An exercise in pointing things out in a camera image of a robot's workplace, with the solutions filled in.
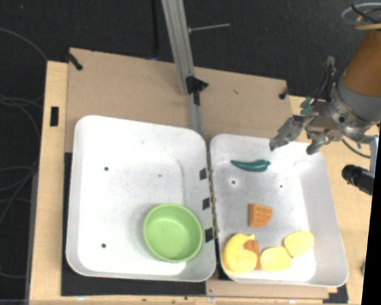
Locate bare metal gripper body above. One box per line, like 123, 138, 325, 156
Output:
302, 91, 376, 146

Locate dark green chili pepper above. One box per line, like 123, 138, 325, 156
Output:
228, 155, 272, 175

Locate white plastic tray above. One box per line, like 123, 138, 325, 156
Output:
58, 112, 233, 291
194, 131, 364, 296

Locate yellow potato slice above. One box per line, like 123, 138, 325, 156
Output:
258, 244, 294, 275
280, 228, 316, 262

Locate yellow banana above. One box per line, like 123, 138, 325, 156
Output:
220, 230, 261, 276

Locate green bowl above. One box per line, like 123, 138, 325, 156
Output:
139, 200, 208, 267

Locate brown cardboard board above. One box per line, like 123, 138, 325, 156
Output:
42, 47, 363, 305

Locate black cylinder on white bracket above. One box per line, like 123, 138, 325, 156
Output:
339, 131, 381, 196

